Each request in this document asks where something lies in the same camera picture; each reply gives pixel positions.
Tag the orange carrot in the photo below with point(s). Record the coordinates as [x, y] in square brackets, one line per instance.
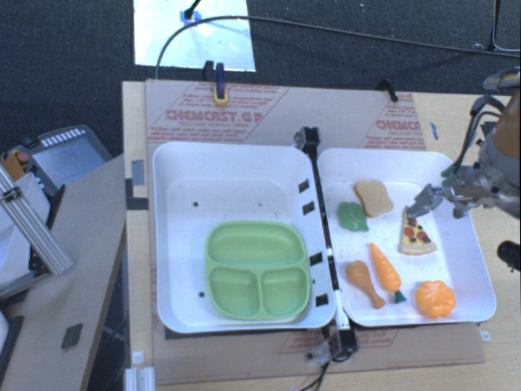
[386, 271]

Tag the tan bread slice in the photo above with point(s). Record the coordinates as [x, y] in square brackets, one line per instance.
[373, 198]

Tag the black cylinder on white bracket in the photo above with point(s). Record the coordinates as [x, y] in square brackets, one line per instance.
[510, 255]

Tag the green divided plate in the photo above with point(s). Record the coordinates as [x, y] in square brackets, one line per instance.
[256, 259]

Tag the brown chicken drumstick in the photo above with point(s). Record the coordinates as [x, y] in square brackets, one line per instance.
[360, 275]

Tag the thin black and white rod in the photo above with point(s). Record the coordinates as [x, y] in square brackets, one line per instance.
[325, 226]

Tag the orange pumpkin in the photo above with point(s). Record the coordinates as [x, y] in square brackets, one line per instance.
[434, 299]

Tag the brown cardboard board, red print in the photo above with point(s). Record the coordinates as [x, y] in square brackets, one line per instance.
[260, 112]

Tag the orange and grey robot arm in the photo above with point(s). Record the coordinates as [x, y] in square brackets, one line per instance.
[511, 130]

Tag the white plastic tray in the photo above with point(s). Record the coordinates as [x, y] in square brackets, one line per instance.
[452, 267]
[228, 190]

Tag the yellow pizza slice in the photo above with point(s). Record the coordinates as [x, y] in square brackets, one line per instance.
[414, 236]

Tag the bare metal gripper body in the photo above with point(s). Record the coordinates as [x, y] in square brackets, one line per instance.
[480, 185]

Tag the green lettuce leaf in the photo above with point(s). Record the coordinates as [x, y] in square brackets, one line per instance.
[352, 217]

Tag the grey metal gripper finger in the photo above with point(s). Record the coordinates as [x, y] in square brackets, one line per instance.
[462, 209]
[425, 200]

